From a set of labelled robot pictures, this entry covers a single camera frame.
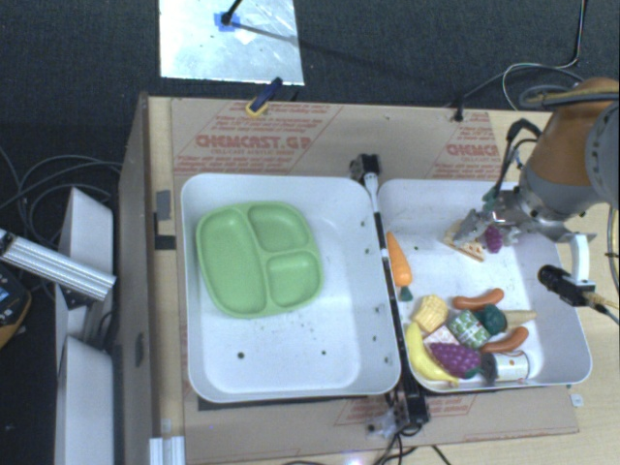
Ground thin black and white rod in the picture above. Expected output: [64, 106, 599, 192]
[365, 171, 414, 397]

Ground orange sausage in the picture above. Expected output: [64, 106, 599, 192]
[451, 288, 506, 312]
[480, 325, 530, 356]

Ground brown cardboard board red print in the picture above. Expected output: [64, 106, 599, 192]
[169, 97, 580, 465]

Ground small purple grapes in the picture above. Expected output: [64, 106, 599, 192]
[483, 225, 506, 255]

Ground green divided plate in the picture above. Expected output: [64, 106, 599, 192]
[195, 201, 326, 320]

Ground white can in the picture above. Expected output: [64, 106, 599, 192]
[491, 349, 532, 384]

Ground green can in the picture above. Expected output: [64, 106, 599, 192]
[446, 309, 492, 351]

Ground black cylinder on white bracket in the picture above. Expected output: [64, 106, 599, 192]
[537, 232, 598, 308]

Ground yellow corn cob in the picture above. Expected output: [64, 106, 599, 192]
[412, 294, 450, 334]

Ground yellow banana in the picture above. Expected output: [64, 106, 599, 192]
[404, 321, 461, 388]

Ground beige ice cream cone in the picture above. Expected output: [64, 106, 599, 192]
[503, 309, 539, 326]

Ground green broccoli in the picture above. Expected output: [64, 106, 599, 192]
[474, 304, 509, 336]

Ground orange carrot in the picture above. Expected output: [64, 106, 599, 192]
[386, 231, 415, 302]

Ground large purple grapes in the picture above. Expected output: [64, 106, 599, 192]
[429, 341, 483, 380]

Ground white plastic tray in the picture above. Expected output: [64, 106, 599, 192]
[180, 171, 403, 404]
[376, 177, 595, 395]

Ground pink and white carton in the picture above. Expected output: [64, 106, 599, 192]
[422, 325, 459, 349]

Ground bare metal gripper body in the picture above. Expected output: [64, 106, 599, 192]
[486, 192, 578, 244]

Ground yellow pizza slice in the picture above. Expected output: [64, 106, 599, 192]
[444, 220, 486, 264]

